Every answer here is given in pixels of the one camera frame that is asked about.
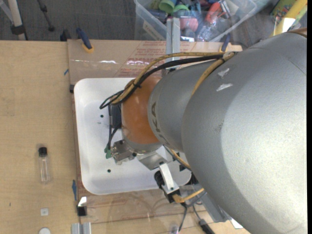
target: gray carpet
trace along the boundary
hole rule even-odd
[[[64,29],[76,39],[76,28],[83,29],[90,39],[134,39],[134,0],[42,0],[55,31],[40,11],[37,0],[17,0],[29,40],[59,41]],[[232,41],[244,48],[267,38],[273,30],[268,7],[243,22],[232,32]],[[300,21],[307,26],[307,14]],[[10,30],[10,21],[0,9],[0,39],[16,40]]]

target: yellow cable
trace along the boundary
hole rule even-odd
[[[174,199],[174,201],[175,201],[176,203],[184,203],[186,200],[189,200],[189,199],[191,199],[192,197],[197,196],[198,194],[200,194],[200,193],[203,192],[203,191],[204,191],[204,188],[201,188],[201,189],[199,189],[198,191],[196,191],[196,192],[194,192],[194,193],[192,193],[192,194],[190,194],[190,195],[188,195],[188,196],[186,196],[186,197],[181,197],[181,196],[178,195],[178,194],[174,194],[174,195],[172,196],[172,198]]]
[[[152,62],[150,62],[142,71],[141,73],[135,78],[135,80],[125,89],[125,91],[116,99],[112,101],[112,104],[117,104],[119,103],[122,99],[124,99],[130,92],[131,90],[135,87],[134,84],[137,84],[141,77],[151,68],[153,67],[157,62],[167,59],[167,58],[172,58],[172,57],[185,57],[185,56],[194,56],[194,57],[203,57],[203,56],[214,56],[214,55],[220,55],[223,52],[180,52],[180,53],[173,53],[173,54],[168,54],[164,55],[161,57],[158,57],[154,59]]]
[[[176,154],[176,152],[170,148],[168,148],[170,153],[176,158],[178,159],[186,168],[191,169],[190,165],[188,163],[186,163],[183,159],[181,159],[181,157],[179,155]]]
[[[213,70],[215,70],[217,67],[225,63],[228,59],[232,58],[235,55],[234,52],[227,52],[223,55],[222,59],[219,59],[215,61],[213,64],[211,64],[201,75],[201,77],[198,79],[197,83],[195,84],[195,87],[192,91],[192,95],[195,93],[197,88],[201,85],[201,83],[212,73]]]

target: black cable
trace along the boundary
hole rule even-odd
[[[105,101],[100,105],[99,108],[100,108],[100,109],[103,109],[103,108],[107,107],[108,105],[110,105],[111,102],[108,102],[108,103],[106,103],[106,102],[107,102],[109,99],[111,99],[112,97],[114,97],[114,96],[117,96],[116,98],[118,98],[118,97],[123,93],[123,91],[124,91],[124,89],[123,89],[123,90],[120,90],[120,91],[118,91],[117,93],[115,93],[115,94],[109,96],[108,98],[106,98]]]
[[[184,210],[182,222],[181,222],[181,224],[179,226],[179,231],[181,231],[181,229],[182,229],[182,225],[183,225],[183,222],[184,222],[184,219],[185,219],[185,216],[186,216],[186,212],[187,212],[187,207],[185,207],[185,206],[183,206],[183,207],[185,208],[185,210]]]
[[[133,92],[140,87],[140,85],[142,84],[142,82],[151,74],[161,70],[161,69],[165,69],[165,68],[170,68],[170,67],[174,67],[174,66],[179,66],[179,65],[183,65],[183,64],[188,64],[188,63],[193,63],[193,62],[201,62],[201,61],[207,61],[207,60],[213,60],[213,59],[219,59],[223,57],[222,55],[214,55],[214,56],[205,56],[205,57],[196,57],[196,58],[186,58],[186,59],[181,59],[181,60],[172,60],[169,62],[166,62],[160,66],[158,66],[157,68],[154,68],[148,72],[146,72],[141,79],[134,84],[134,88],[129,92],[129,94],[127,94],[125,96],[125,98],[123,98],[121,101],[119,101],[118,103],[115,103],[114,105],[119,105],[121,103],[123,103],[124,101],[126,101],[132,94]]]
[[[108,149],[111,149],[112,139],[113,139],[115,133],[117,132],[117,130],[120,128],[121,128],[121,124],[119,124],[116,128],[114,128],[113,131],[112,131],[112,129],[110,129],[109,138],[108,138],[108,142],[106,145]]]
[[[109,130],[108,130],[108,143],[106,145],[107,149],[111,149],[111,139],[112,139],[112,122],[111,122],[111,107],[108,107],[108,117],[109,117]]]
[[[193,205],[193,209],[194,209],[194,213],[196,214],[196,216],[198,217],[199,220],[201,220],[201,217],[198,215],[198,212],[195,209],[195,205]]]

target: white tray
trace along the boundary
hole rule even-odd
[[[108,109],[99,109],[110,95],[122,90],[132,78],[87,78],[75,85],[74,97],[78,131],[78,145],[81,166],[81,178],[84,187],[93,194],[111,194],[141,191],[158,188],[154,174],[136,158],[116,165],[113,158],[106,159],[105,146],[108,141]],[[118,130],[112,143],[121,140]],[[164,148],[158,154],[172,161]],[[179,171],[179,164],[168,164],[173,179],[178,185],[184,185],[190,179],[188,170]]]

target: small glass vial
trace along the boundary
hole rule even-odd
[[[49,156],[46,147],[40,147],[39,152],[39,165],[40,165],[40,178],[42,183],[48,183],[51,181],[51,171],[49,164]]]

